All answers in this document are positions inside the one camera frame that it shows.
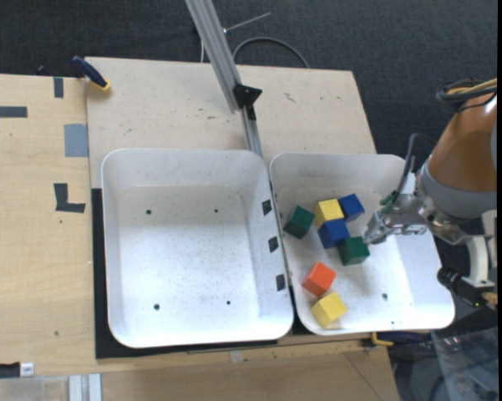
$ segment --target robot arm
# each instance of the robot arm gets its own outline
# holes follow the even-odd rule
[[[364,241],[376,244],[390,235],[429,230],[451,245],[468,246],[469,275],[442,268],[438,279],[471,306],[497,308],[494,283],[488,280],[486,236],[471,236],[460,228],[497,207],[497,79],[446,84],[437,100],[453,117],[408,185],[412,144],[419,135],[411,136],[403,178],[373,214]]]

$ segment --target white tray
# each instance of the white tray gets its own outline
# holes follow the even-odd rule
[[[263,205],[272,198],[259,156],[116,150],[101,172],[109,326],[120,343],[273,340],[290,330],[286,268],[275,212]]]
[[[361,236],[379,200],[397,187],[403,166],[404,160],[391,155],[278,155],[271,162],[271,181],[280,222],[284,225],[295,205],[312,211],[319,200],[356,193],[365,213],[347,228],[351,236]],[[428,232],[390,236],[369,246],[366,261],[351,266],[342,264],[336,248],[322,247],[315,225],[301,240],[287,233],[282,238],[297,313],[315,334],[435,329],[454,319],[453,298],[436,278],[439,254]],[[310,312],[317,297],[301,287],[316,261],[337,273],[331,291],[348,309],[325,328]]]

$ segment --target green cube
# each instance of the green cube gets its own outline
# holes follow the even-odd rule
[[[361,236],[348,237],[337,246],[344,266],[360,264],[369,257],[369,248]]]
[[[284,225],[284,231],[297,239],[302,239],[310,230],[313,220],[313,213],[296,205]]]

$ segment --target blue cube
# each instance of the blue cube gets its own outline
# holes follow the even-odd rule
[[[343,218],[325,221],[317,231],[323,248],[334,248],[341,241],[350,237],[347,225]]]
[[[355,220],[358,216],[365,212],[360,200],[358,200],[358,197],[354,193],[341,197],[338,199],[338,202],[340,202],[340,206],[342,207],[343,215],[347,223]]]

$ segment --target cube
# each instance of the cube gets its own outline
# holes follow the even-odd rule
[[[310,211],[296,205],[283,230],[297,239],[302,239],[310,230],[313,219],[314,215]]]
[[[361,214],[365,212],[364,207],[360,203],[358,196],[354,193],[347,195],[338,199],[340,206],[342,207],[343,214],[345,215],[345,221],[356,220]]]
[[[344,239],[337,250],[344,266],[360,264],[369,257],[369,248],[361,236]]]
[[[347,312],[347,307],[335,292],[331,292],[325,297],[320,298],[312,306],[310,312],[317,319],[319,325],[326,327]]]
[[[318,261],[310,268],[301,285],[314,296],[320,297],[328,291],[335,277],[333,269]]]
[[[325,221],[337,220],[343,218],[342,207],[337,199],[320,200],[314,206],[316,226],[319,228]]]
[[[343,218],[325,221],[317,230],[317,234],[325,249],[338,246],[341,241],[350,236]]]

